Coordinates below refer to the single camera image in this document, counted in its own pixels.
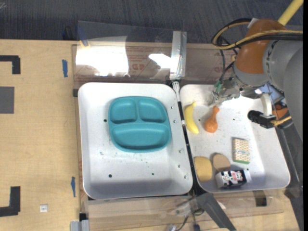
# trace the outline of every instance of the clear plastic panel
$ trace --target clear plastic panel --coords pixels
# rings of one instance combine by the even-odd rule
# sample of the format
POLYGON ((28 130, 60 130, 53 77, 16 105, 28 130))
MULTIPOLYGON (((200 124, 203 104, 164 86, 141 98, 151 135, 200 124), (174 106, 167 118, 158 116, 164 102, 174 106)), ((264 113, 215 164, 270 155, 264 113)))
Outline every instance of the clear plastic panel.
MULTIPOLYGON (((264 221, 272 218, 295 220, 290 216, 289 200, 281 191, 265 192, 266 205, 256 206, 256 198, 252 192, 232 195, 216 195, 218 204, 237 230, 246 230, 255 225, 259 216, 264 221)), ((198 197, 170 196, 157 198, 130 198, 112 200, 85 201, 83 207, 89 218, 90 230, 121 230, 147 227, 142 230, 170 230, 170 226, 177 229, 192 230, 196 222, 202 230, 218 228, 209 214, 200 208, 200 202, 206 194, 198 197)), ((280 227, 290 225, 281 223, 280 227)))
POLYGON ((165 82, 185 76, 186 32, 78 23, 75 88, 87 82, 165 82))

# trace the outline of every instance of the yellow cable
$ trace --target yellow cable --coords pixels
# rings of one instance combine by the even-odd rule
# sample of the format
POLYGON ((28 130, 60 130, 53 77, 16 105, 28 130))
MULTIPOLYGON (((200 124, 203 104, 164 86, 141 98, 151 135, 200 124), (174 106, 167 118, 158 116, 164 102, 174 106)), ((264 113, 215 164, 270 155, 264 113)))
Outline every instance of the yellow cable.
POLYGON ((231 24, 231 25, 229 25, 229 26, 225 26, 223 29, 221 29, 221 30, 215 35, 215 37, 213 38, 213 43, 216 44, 217 39, 220 37, 220 35, 223 34, 223 32, 227 31, 229 28, 234 27, 234 26, 239 26, 239 25, 247 25, 247 24, 249 24, 249 23, 250 23, 250 22, 239 22, 239 23, 231 24))
POLYGON ((290 119, 292 119, 292 117, 288 116, 288 117, 286 117, 286 118, 284 118, 282 120, 279 120, 279 121, 271 121, 271 124, 273 124, 276 127, 276 126, 278 126, 278 125, 280 125, 280 124, 282 124, 285 121, 290 120, 290 119))
POLYGON ((244 39, 241 39, 240 41, 237 41, 233 44, 230 44, 230 45, 226 45, 226 46, 218 46, 218 45, 215 45, 215 41, 213 40, 213 43, 214 45, 220 49, 220 50, 228 50, 228 49, 231 49, 241 43, 244 43, 248 40, 251 40, 251 39, 255 39, 257 37, 260 37, 260 36, 267 36, 267 35, 274 35, 274 34, 277 34, 277 33, 291 33, 291 34, 303 34, 302 31, 293 31, 293 30, 269 30, 269 31, 263 31, 263 32, 260 32, 260 33, 255 33, 251 36, 248 36, 248 37, 245 37, 244 39))
POLYGON ((304 0, 293 0, 289 7, 280 16, 278 22, 285 26, 303 3, 304 0))

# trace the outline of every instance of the white sink basin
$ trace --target white sink basin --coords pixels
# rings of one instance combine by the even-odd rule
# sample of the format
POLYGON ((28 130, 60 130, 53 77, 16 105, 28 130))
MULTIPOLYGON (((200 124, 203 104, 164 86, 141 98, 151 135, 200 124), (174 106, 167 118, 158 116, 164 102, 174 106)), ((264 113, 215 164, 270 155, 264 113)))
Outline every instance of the white sink basin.
POLYGON ((219 189, 215 180, 217 172, 213 170, 212 179, 199 182, 199 185, 210 193, 285 188, 290 182, 290 173, 275 128, 263 128, 247 118, 250 110, 263 112, 261 100, 241 96, 223 102, 216 116, 218 129, 215 133, 208 133, 204 129, 204 122, 212 114, 213 109, 209 104, 213 100, 213 89, 213 85, 186 85, 180 90, 183 109, 193 101, 197 104, 194 107, 193 118, 200 132, 193 134, 187 131, 192 156, 211 159, 215 153, 223 154, 229 159, 231 170, 248 169, 252 182, 240 188, 219 189), (249 141, 250 164, 233 162, 233 138, 249 141))
POLYGON ((193 184, 177 99, 162 84, 87 83, 78 92, 83 186, 93 199, 182 195, 193 184), (158 99, 170 121, 171 141, 162 150, 119 150, 109 135, 108 108, 119 97, 158 99))

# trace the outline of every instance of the yellow banana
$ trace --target yellow banana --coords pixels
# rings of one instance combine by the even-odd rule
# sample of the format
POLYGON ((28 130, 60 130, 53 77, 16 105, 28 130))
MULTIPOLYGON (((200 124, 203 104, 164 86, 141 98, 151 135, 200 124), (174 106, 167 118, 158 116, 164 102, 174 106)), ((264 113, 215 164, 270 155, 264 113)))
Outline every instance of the yellow banana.
POLYGON ((195 122, 193 121, 193 108, 196 106, 196 102, 189 105, 184 111, 184 118, 187 129, 192 133, 199 133, 199 129, 195 122))

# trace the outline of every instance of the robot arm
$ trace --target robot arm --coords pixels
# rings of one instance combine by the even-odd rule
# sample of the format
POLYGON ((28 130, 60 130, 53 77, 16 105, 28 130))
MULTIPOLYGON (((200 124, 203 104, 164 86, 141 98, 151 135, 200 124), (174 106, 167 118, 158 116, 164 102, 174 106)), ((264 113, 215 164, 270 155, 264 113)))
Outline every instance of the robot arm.
MULTIPOLYGON (((302 32, 295 32, 298 34, 292 37, 286 33, 290 31, 279 22, 261 19, 251 26, 246 38, 273 30, 279 32, 271 35, 274 40, 256 40, 240 48, 236 60, 228 66, 232 69, 231 77, 220 79, 216 83, 214 96, 219 103, 238 98, 240 95, 253 99, 260 98, 261 94, 255 93, 255 90, 270 82, 284 92, 289 113, 302 139, 303 39, 300 35, 302 32)), ((268 126, 265 127, 273 127, 270 126, 272 120, 272 117, 268 117, 268 126)))

